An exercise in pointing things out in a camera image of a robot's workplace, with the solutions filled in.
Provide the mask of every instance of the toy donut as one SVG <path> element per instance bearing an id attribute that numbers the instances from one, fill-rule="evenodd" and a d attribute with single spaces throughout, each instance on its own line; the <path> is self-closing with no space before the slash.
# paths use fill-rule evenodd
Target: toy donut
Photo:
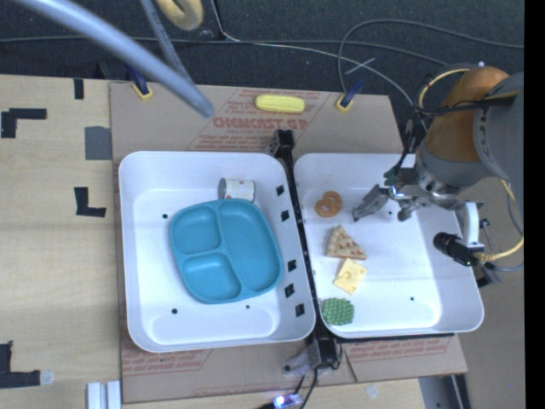
<path id="1" fill-rule="evenodd" d="M 314 205 L 316 213 L 324 218 L 335 216 L 342 207 L 341 196 L 335 191 L 327 191 Z"/>

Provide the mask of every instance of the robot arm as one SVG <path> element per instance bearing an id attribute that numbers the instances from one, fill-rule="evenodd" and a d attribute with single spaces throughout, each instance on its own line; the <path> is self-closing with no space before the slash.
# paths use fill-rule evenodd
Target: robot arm
<path id="1" fill-rule="evenodd" d="M 387 187 L 371 190 L 353 210 L 353 219 L 380 209 L 388 199 L 399 204 L 400 221 L 427 205 L 453 210 L 462 238 L 440 233 L 434 243 L 449 256 L 456 253 L 457 262 L 471 265 L 484 247 L 477 240 L 478 205 L 457 197 L 463 189 L 490 176 L 510 183 L 524 223 L 524 73 L 509 76 L 489 66 L 463 72 L 438 111 L 423 108 L 424 91 L 417 96 L 419 112 L 438 116 L 416 151 L 414 166 L 396 165 L 393 174 L 385 175 Z"/>

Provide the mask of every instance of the blue plate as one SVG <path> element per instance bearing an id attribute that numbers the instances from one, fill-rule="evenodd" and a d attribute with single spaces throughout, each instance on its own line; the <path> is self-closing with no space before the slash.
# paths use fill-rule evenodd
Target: blue plate
<path id="1" fill-rule="evenodd" d="M 170 223 L 170 244 L 187 290 L 199 301 L 226 303 L 274 288 L 284 273 L 273 231 L 242 199 L 196 204 Z"/>

